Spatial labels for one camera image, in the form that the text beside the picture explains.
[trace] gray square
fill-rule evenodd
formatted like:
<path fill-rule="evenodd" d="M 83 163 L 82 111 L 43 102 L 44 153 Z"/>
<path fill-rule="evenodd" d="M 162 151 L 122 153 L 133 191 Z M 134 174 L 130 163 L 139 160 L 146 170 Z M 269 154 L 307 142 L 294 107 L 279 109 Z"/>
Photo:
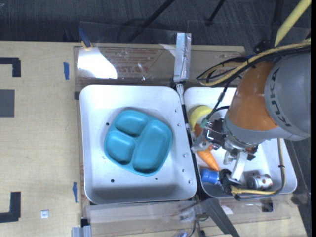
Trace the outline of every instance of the gray square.
<path fill-rule="evenodd" d="M 14 90 L 0 89 L 0 118 L 14 117 Z"/>

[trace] carrot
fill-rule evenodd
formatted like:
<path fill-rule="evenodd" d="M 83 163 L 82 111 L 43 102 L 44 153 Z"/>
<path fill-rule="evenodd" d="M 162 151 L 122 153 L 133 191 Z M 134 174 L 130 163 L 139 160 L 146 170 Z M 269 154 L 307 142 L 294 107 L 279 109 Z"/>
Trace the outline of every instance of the carrot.
<path fill-rule="evenodd" d="M 195 132 L 197 137 L 201 134 L 202 128 L 199 124 L 196 124 L 194 126 Z M 204 151 L 198 151 L 197 154 L 201 157 L 201 159 L 213 170 L 220 171 L 220 168 L 214 158 L 214 156 L 211 153 L 212 150 L 212 144 L 205 149 Z"/>

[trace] metal can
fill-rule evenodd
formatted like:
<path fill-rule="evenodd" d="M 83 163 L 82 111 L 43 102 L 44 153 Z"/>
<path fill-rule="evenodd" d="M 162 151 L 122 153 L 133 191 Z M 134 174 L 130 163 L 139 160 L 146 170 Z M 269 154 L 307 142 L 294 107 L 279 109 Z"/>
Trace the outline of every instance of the metal can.
<path fill-rule="evenodd" d="M 253 175 L 247 179 L 247 187 L 252 190 L 266 190 L 271 188 L 273 185 L 271 176 L 268 174 L 264 175 Z"/>

